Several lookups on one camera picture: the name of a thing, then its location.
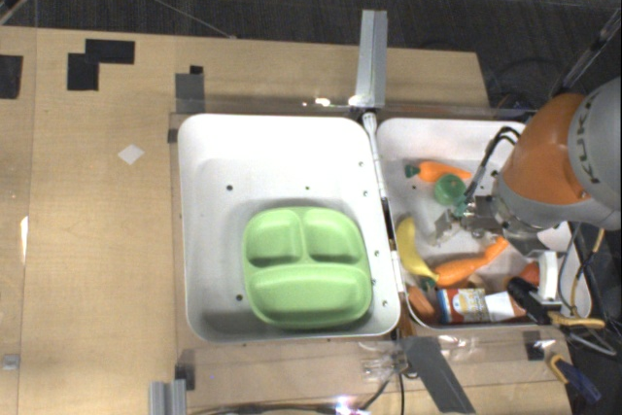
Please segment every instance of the toy carrot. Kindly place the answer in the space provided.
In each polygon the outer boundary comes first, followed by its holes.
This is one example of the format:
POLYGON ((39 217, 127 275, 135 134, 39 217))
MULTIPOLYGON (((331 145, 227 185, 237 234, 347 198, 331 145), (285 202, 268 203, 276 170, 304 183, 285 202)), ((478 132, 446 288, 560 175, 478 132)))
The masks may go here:
POLYGON ((480 257, 455 259, 440 264, 434 269, 434 272, 438 274, 436 286, 439 288, 452 287, 465 280, 477 268, 490 263, 500 255, 508 245, 509 243, 503 237, 497 237, 497 240, 488 246, 480 257))
POLYGON ((407 165, 405 173, 408 178, 419 174, 419 178, 425 182, 436 182, 447 173, 452 173, 462 180, 471 177, 470 172, 466 170, 437 161, 423 161, 419 166, 407 165))
POLYGON ((535 261, 528 263, 518 276, 536 287, 540 285, 540 269, 535 261))

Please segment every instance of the wooden table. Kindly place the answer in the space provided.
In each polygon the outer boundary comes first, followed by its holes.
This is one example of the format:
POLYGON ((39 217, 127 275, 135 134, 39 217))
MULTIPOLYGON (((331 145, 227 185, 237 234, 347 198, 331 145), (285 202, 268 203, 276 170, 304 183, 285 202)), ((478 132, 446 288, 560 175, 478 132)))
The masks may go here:
MULTIPOLYGON (((203 66, 208 98, 346 102, 358 48, 0 27, 0 53, 24 55, 31 68, 20 98, 0 101, 0 124, 14 133, 6 141, 15 154, 32 154, 23 312, 0 323, 20 332, 21 366, 0 372, 0 412, 146 413, 149 383, 170 381, 177 361, 166 140, 175 73, 203 66), (97 92, 68 91, 67 53, 84 52, 86 38, 135 41, 135 63, 102 64, 97 92), (30 129, 16 126, 28 102, 30 129), (28 134, 32 151, 18 140, 28 134), (129 145, 145 152, 132 165, 118 157, 129 145)), ((477 58, 464 52, 389 50, 387 98, 488 103, 477 58)), ((19 283, 21 268, 2 262, 0 275, 19 283)), ((10 350, 8 341, 0 344, 10 350)), ((556 345, 567 353, 562 341, 556 345)), ((456 367, 479 412, 570 413, 562 384, 542 363, 528 363, 520 345, 516 351, 506 363, 491 354, 456 367), (518 382, 503 380, 508 368, 521 369, 518 382)), ((406 388, 417 413, 436 412, 420 381, 406 388)), ((398 413, 395 389, 374 404, 374 414, 398 413)))

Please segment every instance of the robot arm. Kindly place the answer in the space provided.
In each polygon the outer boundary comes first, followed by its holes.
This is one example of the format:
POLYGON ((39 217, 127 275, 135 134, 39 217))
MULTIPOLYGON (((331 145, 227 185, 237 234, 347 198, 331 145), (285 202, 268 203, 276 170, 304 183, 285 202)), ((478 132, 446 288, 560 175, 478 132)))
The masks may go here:
POLYGON ((619 229, 620 79, 542 107, 497 178, 495 203, 510 234, 564 221, 619 229))

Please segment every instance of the metal bracket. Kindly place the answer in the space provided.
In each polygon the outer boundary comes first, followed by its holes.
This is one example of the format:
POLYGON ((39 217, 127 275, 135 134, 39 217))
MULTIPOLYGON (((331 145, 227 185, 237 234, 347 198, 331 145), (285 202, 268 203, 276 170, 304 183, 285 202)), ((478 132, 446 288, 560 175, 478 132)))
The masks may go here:
POLYGON ((419 374, 440 412, 475 413, 435 337, 406 337, 400 343, 408 358, 406 373, 419 374))
POLYGON ((186 415, 186 381, 152 382, 149 386, 149 415, 186 415))
POLYGON ((194 391, 194 366, 177 363, 175 365, 175 380, 185 380, 186 391, 194 391))
POLYGON ((388 27, 386 11, 363 11, 357 88, 348 100, 353 107, 377 109, 385 105, 388 27))

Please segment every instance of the sink basin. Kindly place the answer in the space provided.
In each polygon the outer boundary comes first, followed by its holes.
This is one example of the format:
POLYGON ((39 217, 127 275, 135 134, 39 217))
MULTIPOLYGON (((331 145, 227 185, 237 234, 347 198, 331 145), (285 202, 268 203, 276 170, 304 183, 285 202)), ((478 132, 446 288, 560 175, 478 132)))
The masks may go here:
POLYGON ((186 312, 197 336, 374 337, 396 326, 384 214, 357 123, 195 115, 178 146, 186 312))

